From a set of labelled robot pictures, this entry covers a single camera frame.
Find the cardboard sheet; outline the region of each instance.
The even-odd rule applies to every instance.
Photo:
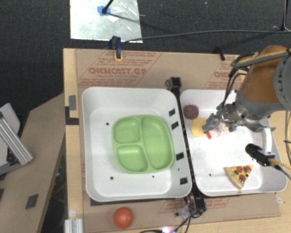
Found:
[[[80,160],[71,161],[71,166],[79,162],[80,169],[70,169],[68,183],[74,185],[76,177],[81,176],[83,188],[75,191],[71,199],[74,207],[82,203],[83,210],[76,214],[83,218],[84,232],[111,232],[117,231],[112,217],[114,211],[119,207],[129,207],[134,214],[134,222],[129,230],[142,228],[163,227],[164,225],[178,225],[181,219],[175,218],[174,210],[184,205],[183,199],[157,200],[148,202],[129,202],[98,204],[90,200],[85,189],[85,161],[83,124],[81,113],[81,95],[83,91],[91,86],[113,86],[113,87],[142,87],[142,88],[164,88],[166,80],[170,77],[181,77],[182,88],[186,89],[225,89],[230,71],[229,64],[236,55],[225,55],[226,60],[221,61],[219,55],[215,54],[192,54],[192,53],[166,53],[166,52],[137,52],[123,51],[124,61],[116,62],[114,52],[111,50],[64,50],[65,68],[65,105],[69,106],[69,96],[76,96],[78,108],[73,113],[79,119],[80,135],[75,135],[75,140],[80,141],[80,149],[67,146],[67,154],[76,152],[80,154]],[[241,80],[236,81],[234,88],[238,88]],[[221,197],[206,199],[207,211],[199,219],[191,221],[193,224],[191,232],[196,232],[194,224],[206,222],[224,222],[242,219],[277,217],[280,211],[274,193],[245,195],[239,197]],[[211,227],[204,224],[204,229]]]

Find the black background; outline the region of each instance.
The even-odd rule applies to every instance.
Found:
[[[142,35],[202,30],[271,31],[281,26],[284,0],[138,0]],[[287,27],[291,30],[291,0]],[[272,44],[291,47],[291,34],[210,33],[145,40],[125,50],[245,54]],[[0,0],[0,106],[31,110],[63,91],[63,48],[107,47],[70,39],[69,0]]]

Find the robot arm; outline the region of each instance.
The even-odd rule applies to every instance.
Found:
[[[219,105],[217,114],[211,114],[203,126],[204,132],[214,129],[220,122],[224,122],[230,131],[243,125],[261,132],[264,129],[259,122],[261,119],[275,111],[291,111],[291,53],[281,46],[269,46],[260,56],[278,51],[283,53],[278,56],[283,57],[276,55],[277,58],[259,62],[248,69],[235,102]]]

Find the toy pizza slice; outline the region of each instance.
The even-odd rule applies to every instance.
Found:
[[[228,177],[228,179],[232,182],[232,184],[237,187],[239,190],[243,188],[244,183],[249,177],[252,165],[248,166],[232,166],[225,167],[224,171]]]

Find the wooden board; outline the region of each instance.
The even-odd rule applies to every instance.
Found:
[[[0,233],[41,231],[64,150],[64,95],[32,110],[21,140],[34,159],[6,174],[0,201]],[[29,197],[36,205],[26,209]]]

